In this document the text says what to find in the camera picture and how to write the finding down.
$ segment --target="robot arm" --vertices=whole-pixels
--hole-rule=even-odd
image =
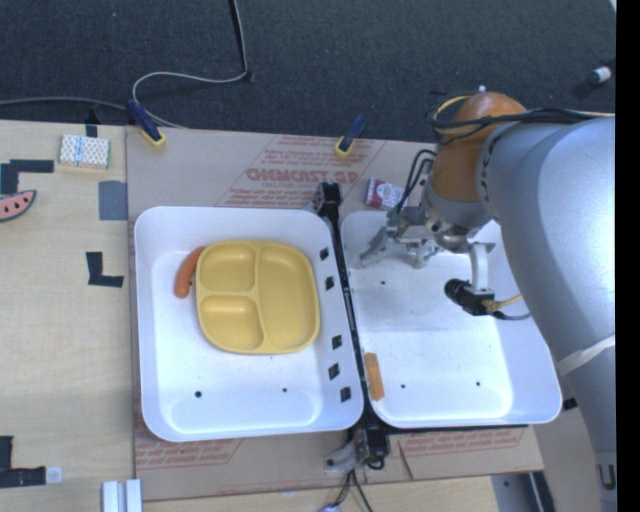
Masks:
[[[469,238],[490,219],[500,224],[522,298],[585,419],[603,510],[617,510],[615,118],[573,113],[567,123],[545,111],[533,122],[528,112],[478,93],[452,121],[432,116],[446,136],[421,204],[394,212],[386,232],[399,242],[420,238],[430,257],[471,252]],[[454,284],[446,291],[456,300],[465,283]]]

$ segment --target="watermelon slice toy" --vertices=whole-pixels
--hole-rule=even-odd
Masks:
[[[36,198],[35,190],[0,196],[0,222],[15,219],[26,212]]]

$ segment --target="divided yellow plate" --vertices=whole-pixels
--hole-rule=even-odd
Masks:
[[[218,242],[196,267],[198,320],[211,344],[242,354],[286,354],[317,337],[320,308],[313,268],[291,245]]]

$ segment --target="white tape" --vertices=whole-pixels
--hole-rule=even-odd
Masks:
[[[608,338],[591,345],[589,348],[583,350],[576,350],[573,354],[569,354],[567,357],[556,363],[557,372],[564,376],[569,372],[572,372],[576,368],[580,368],[582,365],[587,364],[594,357],[600,355],[600,353],[609,347],[616,346],[615,333]]]

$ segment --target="white patterned box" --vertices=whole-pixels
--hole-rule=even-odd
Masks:
[[[87,169],[106,169],[109,165],[109,139],[64,135],[60,164]]]

